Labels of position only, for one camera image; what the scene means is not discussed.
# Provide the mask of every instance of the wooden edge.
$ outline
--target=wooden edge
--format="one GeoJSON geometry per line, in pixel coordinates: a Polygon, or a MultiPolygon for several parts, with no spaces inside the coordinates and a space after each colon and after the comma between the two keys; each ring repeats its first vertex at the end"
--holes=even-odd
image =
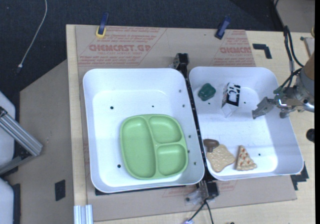
{"type": "Polygon", "coordinates": [[[71,122],[71,146],[72,146],[72,174],[73,174],[73,195],[75,205],[87,204],[86,178],[85,178],[85,158],[83,152],[81,105],[77,65],[76,48],[76,26],[66,25],[67,42],[67,64],[70,99],[70,122],[71,122]]]}

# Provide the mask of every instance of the cardboard sheet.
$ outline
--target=cardboard sheet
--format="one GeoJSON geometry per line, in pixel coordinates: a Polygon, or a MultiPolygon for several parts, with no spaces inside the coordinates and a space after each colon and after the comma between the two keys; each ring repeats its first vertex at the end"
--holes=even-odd
{"type": "MultiPolygon", "coordinates": [[[[185,201],[195,185],[97,195],[90,178],[82,79],[93,68],[163,68],[177,53],[188,53],[188,70],[196,66],[255,66],[245,31],[226,30],[222,40],[211,29],[107,27],[104,39],[97,26],[76,26],[81,120],[85,157],[87,202],[94,221],[195,210],[185,201]]],[[[290,176],[217,181],[220,195],[212,208],[296,199],[290,176]]]]}

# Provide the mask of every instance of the green plate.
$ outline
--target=green plate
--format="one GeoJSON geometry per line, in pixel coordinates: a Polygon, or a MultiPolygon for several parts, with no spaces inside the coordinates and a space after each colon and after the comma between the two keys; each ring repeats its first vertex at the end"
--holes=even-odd
{"type": "Polygon", "coordinates": [[[170,177],[187,167],[184,134],[177,120],[168,115],[127,118],[120,128],[120,143],[125,167],[138,179],[170,177]]]}

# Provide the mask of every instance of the toy bread slice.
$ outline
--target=toy bread slice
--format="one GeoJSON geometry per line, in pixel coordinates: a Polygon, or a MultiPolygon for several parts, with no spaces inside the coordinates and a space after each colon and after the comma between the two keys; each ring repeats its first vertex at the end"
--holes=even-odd
{"type": "Polygon", "coordinates": [[[236,169],[237,170],[252,170],[252,169],[255,169],[256,167],[257,167],[257,165],[250,158],[245,147],[241,145],[239,147],[239,154],[238,154],[236,169]]]}
{"type": "Polygon", "coordinates": [[[234,155],[228,151],[225,145],[217,146],[211,153],[207,152],[206,157],[215,172],[222,171],[226,166],[236,161],[234,155]]]}

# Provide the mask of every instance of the pizza slice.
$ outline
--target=pizza slice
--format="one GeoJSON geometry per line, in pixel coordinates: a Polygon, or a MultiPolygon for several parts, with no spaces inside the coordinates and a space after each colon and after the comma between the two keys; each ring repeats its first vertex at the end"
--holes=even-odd
{"type": "Polygon", "coordinates": [[[239,147],[239,154],[238,154],[236,169],[237,170],[252,170],[252,169],[255,169],[256,167],[257,167],[257,165],[250,158],[245,147],[241,145],[239,147]]]}

